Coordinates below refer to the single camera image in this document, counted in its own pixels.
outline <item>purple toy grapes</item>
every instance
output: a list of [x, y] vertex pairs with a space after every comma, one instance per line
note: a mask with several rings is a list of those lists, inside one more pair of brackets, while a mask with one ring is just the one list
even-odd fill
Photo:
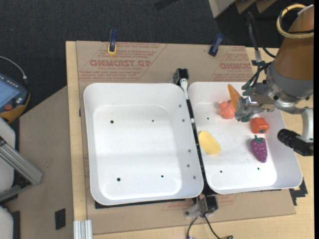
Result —
[[262, 137], [258, 138], [255, 135], [255, 139], [253, 139], [250, 143], [251, 149], [255, 155], [255, 157], [260, 161], [265, 163], [267, 160], [267, 146], [266, 140]]

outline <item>blue clamp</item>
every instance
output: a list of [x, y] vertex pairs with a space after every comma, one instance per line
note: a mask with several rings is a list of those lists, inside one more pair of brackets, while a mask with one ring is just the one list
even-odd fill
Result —
[[208, 54], [212, 55], [212, 56], [216, 56], [217, 51], [218, 51], [218, 46], [221, 44], [221, 42], [224, 39], [224, 35], [222, 33], [218, 33], [214, 39], [214, 42], [212, 44], [212, 46], [209, 49]]
[[110, 33], [109, 33], [109, 40], [110, 43], [108, 44], [108, 53], [110, 55], [114, 55], [116, 53], [116, 35], [117, 35], [118, 31], [117, 29], [111, 29]]

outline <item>toy fruit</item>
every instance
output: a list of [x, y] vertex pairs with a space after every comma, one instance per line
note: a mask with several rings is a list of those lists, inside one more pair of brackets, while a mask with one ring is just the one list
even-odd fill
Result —
[[253, 133], [266, 133], [269, 128], [267, 121], [259, 117], [253, 118], [251, 126]]
[[207, 154], [217, 154], [221, 147], [214, 137], [207, 131], [201, 131], [198, 135], [200, 146]]
[[267, 160], [267, 146], [266, 146], [266, 140], [262, 137], [258, 138], [255, 135], [255, 139], [253, 139], [250, 142], [251, 149], [255, 155], [255, 157], [260, 162], [266, 162]]
[[231, 84], [228, 84], [227, 88], [228, 88], [231, 102], [233, 103], [235, 111], [237, 111], [237, 104], [241, 95], [237, 92], [237, 90], [235, 90], [235, 88]]
[[231, 100], [229, 100], [228, 102], [223, 101], [219, 104], [219, 108], [219, 114], [222, 115], [225, 119], [232, 119], [235, 117], [235, 109]]

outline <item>black fabric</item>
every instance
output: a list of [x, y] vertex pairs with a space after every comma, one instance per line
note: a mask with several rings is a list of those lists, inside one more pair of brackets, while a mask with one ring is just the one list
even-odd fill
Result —
[[[255, 5], [243, 14], [231, 5], [214, 18], [208, 0], [0, 0], [0, 56], [17, 63], [29, 77], [33, 108], [66, 85], [65, 41], [118, 41], [209, 44], [222, 32], [225, 45], [251, 46], [245, 15], [257, 18], [267, 47], [279, 47], [275, 21], [280, 10], [314, 0], [279, 0], [264, 13]], [[21, 81], [20, 72], [0, 59], [0, 73]]]

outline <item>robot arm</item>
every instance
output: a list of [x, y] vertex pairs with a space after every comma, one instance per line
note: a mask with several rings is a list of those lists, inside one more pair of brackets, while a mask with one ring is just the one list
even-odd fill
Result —
[[[289, 31], [285, 32], [281, 19], [291, 9], [301, 10]], [[242, 87], [246, 97], [240, 97], [235, 113], [236, 119], [242, 122], [249, 121], [254, 114], [265, 110], [271, 112], [275, 108], [301, 114], [303, 134], [284, 129], [278, 133], [278, 139], [302, 155], [313, 155], [314, 150], [313, 109], [296, 107], [299, 101], [314, 93], [314, 16], [313, 5], [294, 4], [280, 13], [277, 29], [285, 39], [271, 63], [261, 66], [257, 53], [257, 73]], [[265, 71], [266, 80], [257, 83], [261, 71]]]

